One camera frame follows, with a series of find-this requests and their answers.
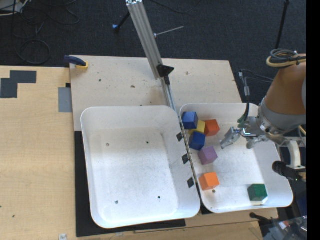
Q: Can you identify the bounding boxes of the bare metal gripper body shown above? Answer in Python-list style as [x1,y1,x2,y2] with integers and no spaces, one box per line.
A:
[239,116,279,150]

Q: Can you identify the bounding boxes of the purple cube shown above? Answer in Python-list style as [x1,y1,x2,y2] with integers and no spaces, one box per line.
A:
[198,145,219,166]

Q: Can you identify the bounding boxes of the black cylinder on white bracket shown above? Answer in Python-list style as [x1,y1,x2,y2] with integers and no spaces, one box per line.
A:
[271,138,307,184]

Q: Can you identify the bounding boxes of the blue cube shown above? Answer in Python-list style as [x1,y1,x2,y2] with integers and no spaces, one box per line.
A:
[181,111,199,130]
[188,131,206,152]

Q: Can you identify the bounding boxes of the white plastic tray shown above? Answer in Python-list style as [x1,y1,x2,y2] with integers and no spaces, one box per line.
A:
[80,105,202,229]
[179,102,294,214]

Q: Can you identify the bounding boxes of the pale wood board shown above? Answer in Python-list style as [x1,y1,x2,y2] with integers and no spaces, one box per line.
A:
[69,55,280,235]

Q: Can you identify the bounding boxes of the orange cube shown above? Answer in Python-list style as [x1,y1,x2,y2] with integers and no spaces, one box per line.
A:
[198,171,221,191]
[203,119,221,137]

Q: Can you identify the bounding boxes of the yellow cube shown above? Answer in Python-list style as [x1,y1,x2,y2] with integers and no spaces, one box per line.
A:
[188,120,206,136]

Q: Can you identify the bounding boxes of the green cube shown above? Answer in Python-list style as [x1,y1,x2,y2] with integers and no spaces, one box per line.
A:
[247,183,269,206]

